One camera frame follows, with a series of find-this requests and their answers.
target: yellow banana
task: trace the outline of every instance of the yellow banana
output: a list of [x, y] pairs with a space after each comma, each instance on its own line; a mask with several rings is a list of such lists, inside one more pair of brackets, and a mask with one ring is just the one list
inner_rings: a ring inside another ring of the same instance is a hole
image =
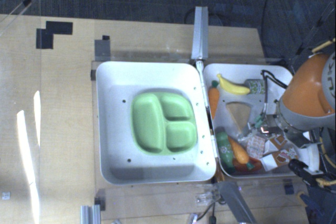
[[227, 79], [224, 79], [221, 74], [217, 74], [219, 78], [220, 87], [232, 94], [236, 95], [246, 95], [250, 93], [250, 89], [245, 86], [240, 86], [229, 82]]

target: wooden table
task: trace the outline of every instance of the wooden table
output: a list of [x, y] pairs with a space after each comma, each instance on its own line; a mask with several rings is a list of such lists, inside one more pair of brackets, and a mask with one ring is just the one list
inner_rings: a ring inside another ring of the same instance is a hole
[[[45, 28], [46, 21], [72, 22], [73, 33], [54, 35], [53, 50], [36, 50], [36, 28]], [[103, 35], [110, 36], [112, 57], [161, 55], [187, 59], [193, 26], [32, 16], [15, 21], [0, 37], [2, 68], [5, 78], [13, 82], [4, 78], [2, 82], [7, 84], [1, 88], [0, 188], [11, 192], [10, 200], [1, 201], [2, 223], [32, 222], [16, 113], [25, 110], [27, 132], [33, 133], [32, 96], [36, 90], [41, 92], [40, 148], [36, 139], [30, 138], [29, 142], [39, 186], [40, 223], [79, 223], [80, 206], [92, 206], [102, 189], [111, 197], [102, 212], [102, 223], [106, 224], [115, 218], [122, 224], [185, 224], [189, 213], [205, 209], [198, 207], [195, 199], [204, 189], [202, 184], [119, 187], [102, 180], [94, 144], [96, 121], [90, 73], [95, 40]], [[209, 27], [209, 55], [233, 60], [244, 55], [243, 61], [262, 58], [257, 30]], [[282, 180], [239, 184], [260, 223], [308, 223], [295, 195], [285, 195]], [[306, 190], [299, 179], [293, 186], [296, 193]], [[227, 206], [217, 206], [216, 216], [217, 223], [236, 223]], [[207, 218], [200, 223], [207, 223]]]

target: white sticker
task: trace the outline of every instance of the white sticker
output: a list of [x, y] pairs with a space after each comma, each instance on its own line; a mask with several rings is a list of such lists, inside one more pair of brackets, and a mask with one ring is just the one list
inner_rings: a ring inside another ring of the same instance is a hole
[[2, 200], [9, 200], [11, 198], [11, 193], [2, 193]]

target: green plate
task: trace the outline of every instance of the green plate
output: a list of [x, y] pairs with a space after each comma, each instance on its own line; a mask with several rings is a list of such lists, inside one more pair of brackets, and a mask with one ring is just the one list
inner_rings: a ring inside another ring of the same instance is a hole
[[131, 115], [134, 141], [146, 153], [182, 153], [197, 142], [193, 108], [180, 94], [139, 94], [132, 102]]

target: green bottle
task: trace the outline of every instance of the green bottle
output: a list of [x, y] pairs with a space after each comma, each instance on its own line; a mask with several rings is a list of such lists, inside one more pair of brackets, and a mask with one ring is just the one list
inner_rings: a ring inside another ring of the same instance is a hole
[[225, 171], [229, 174], [235, 172], [235, 167], [232, 164], [232, 159], [234, 157], [231, 144], [227, 138], [226, 132], [216, 133], [217, 147], [220, 157], [220, 163]]

